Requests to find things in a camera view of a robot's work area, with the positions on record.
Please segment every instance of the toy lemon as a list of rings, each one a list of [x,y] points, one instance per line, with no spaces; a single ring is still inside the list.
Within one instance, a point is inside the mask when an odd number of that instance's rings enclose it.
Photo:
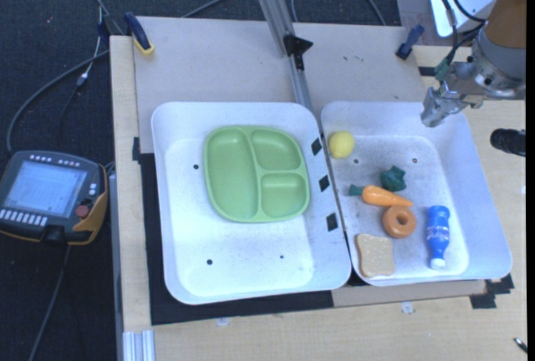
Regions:
[[[348,157],[353,152],[353,149],[353,135],[346,130],[335,132],[329,138],[329,151],[335,159]]]

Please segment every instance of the brown donut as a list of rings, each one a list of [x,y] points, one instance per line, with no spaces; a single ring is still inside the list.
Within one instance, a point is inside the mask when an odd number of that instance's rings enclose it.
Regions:
[[[416,218],[406,206],[391,206],[383,214],[383,227],[389,236],[407,237],[416,229]]]

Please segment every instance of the bright screen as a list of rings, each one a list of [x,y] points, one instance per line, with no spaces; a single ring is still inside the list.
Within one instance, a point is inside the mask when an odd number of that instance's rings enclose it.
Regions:
[[[69,218],[87,172],[25,160],[4,205]]]

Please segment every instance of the table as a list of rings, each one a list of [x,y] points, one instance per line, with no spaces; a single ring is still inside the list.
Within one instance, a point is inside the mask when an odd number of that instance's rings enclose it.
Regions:
[[[474,287],[463,288],[463,283],[457,294],[440,287],[429,288],[427,295],[401,292],[397,298],[367,287],[357,301],[341,288],[334,292],[338,304],[332,309],[153,327],[140,167],[132,160],[132,140],[139,135],[133,48],[129,37],[112,37],[110,47],[122,331],[152,330],[158,361],[524,359],[524,352],[512,339],[527,339],[525,159],[495,150],[488,142],[495,128],[525,128],[524,102],[489,101],[479,110],[465,111],[513,256],[515,288],[497,297],[497,308],[473,309],[466,295]],[[434,66],[446,50],[414,47],[417,65]],[[431,78],[422,80],[433,83]]]

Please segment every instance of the blue bottle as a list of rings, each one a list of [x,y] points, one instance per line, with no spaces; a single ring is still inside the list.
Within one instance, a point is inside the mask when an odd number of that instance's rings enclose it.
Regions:
[[[431,250],[431,269],[446,267],[444,251],[450,245],[450,210],[445,206],[435,205],[427,211],[427,245]]]

